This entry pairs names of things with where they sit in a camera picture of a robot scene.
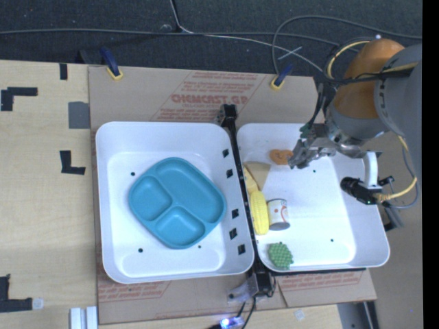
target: blue clamp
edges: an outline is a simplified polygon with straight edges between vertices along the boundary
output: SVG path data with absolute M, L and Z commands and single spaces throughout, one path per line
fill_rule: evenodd
M 108 74 L 110 74 L 111 78 L 113 78 L 114 80 L 120 80 L 123 77 L 123 73 L 121 70 L 119 70 L 116 59 L 111 51 L 106 47 L 101 47 L 99 49 L 99 53 L 101 54 L 102 58 L 105 60 L 105 63 L 108 66 L 107 71 Z
M 291 73 L 293 69 L 293 64 L 289 64 L 285 69 L 275 77 L 270 83 L 270 88 L 273 90 L 280 90 L 282 88 L 285 77 Z

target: white can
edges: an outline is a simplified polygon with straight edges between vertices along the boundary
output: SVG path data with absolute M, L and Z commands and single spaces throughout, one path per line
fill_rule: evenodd
M 287 200 L 273 199 L 267 202 L 270 230 L 289 228 Z

